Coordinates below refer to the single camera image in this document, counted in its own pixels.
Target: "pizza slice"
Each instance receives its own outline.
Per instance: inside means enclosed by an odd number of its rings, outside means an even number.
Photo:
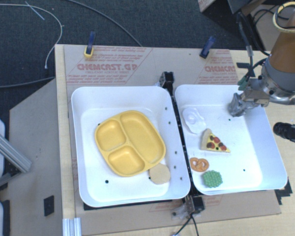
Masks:
[[[207,128],[202,136],[201,141],[201,149],[216,151],[216,152],[231,152],[222,142],[221,140],[215,136],[212,131]]]

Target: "yellow divided plate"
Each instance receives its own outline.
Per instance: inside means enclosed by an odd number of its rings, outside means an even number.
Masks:
[[[166,153],[158,131],[138,111],[122,112],[99,124],[95,141],[110,168],[123,177],[149,170]]]

